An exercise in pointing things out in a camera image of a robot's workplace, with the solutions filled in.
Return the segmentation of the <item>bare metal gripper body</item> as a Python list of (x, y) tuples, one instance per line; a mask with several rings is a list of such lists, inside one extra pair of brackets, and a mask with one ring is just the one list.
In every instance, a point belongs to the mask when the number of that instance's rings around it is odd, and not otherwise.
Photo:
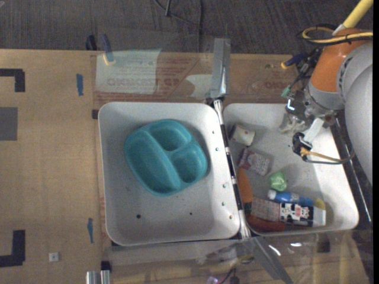
[(318, 104), (306, 91), (291, 92), (287, 98), (286, 111), (291, 121), (304, 127), (310, 127), (317, 118), (324, 122), (324, 127), (336, 122), (336, 112)]

